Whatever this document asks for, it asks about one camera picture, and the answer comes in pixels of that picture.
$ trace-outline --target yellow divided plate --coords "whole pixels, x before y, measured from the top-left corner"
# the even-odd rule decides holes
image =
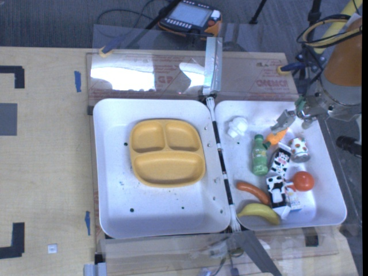
[[[147,120],[134,126],[129,137],[132,167],[144,184],[186,186],[199,181],[206,164],[197,130],[179,120]]]

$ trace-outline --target wooden surface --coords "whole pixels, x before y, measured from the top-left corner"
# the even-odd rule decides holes
[[[0,136],[0,247],[10,246],[12,223],[25,223],[25,252],[19,258],[0,259],[0,275],[83,275],[83,265],[94,261],[86,83],[90,51],[0,48],[0,65],[25,69],[25,89],[14,89],[12,74],[0,74],[0,103],[18,104],[17,136]],[[75,71],[81,74],[81,92],[75,87]],[[91,214],[90,236],[86,211]],[[357,275],[346,239],[337,227],[333,240],[333,254],[275,259],[275,264],[284,275]],[[57,244],[57,253],[48,253],[49,244]],[[253,263],[239,270],[242,275],[259,272]],[[218,275],[229,275],[229,270],[222,269]]]

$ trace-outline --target tomato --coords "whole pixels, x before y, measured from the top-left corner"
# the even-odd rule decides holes
[[[297,190],[308,191],[315,185],[315,179],[306,171],[299,171],[293,177],[293,183]]]

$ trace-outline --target tripod leg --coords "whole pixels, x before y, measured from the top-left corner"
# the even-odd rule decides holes
[[[255,25],[258,23],[257,18],[258,15],[260,14],[260,12],[262,11],[262,8],[264,7],[265,3],[267,0],[262,0],[258,6],[257,11],[255,12],[254,16],[252,17],[252,19],[250,20],[250,24]]]

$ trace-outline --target hot dog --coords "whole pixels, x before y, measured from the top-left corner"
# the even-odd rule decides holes
[[[256,198],[260,200],[261,203],[265,205],[269,205],[271,203],[270,197],[264,191],[250,183],[238,182],[236,184],[236,188],[241,191],[246,191],[253,194]]]

